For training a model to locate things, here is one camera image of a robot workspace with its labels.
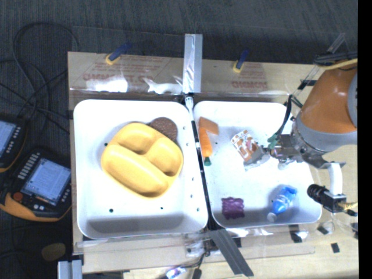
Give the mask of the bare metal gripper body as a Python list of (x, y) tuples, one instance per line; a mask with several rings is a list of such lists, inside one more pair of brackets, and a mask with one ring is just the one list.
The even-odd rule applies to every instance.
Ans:
[(323, 158), (325, 152), (313, 148), (299, 135), (274, 134), (269, 138), (269, 154), (284, 165), (305, 162), (317, 169), (330, 167), (330, 162)]

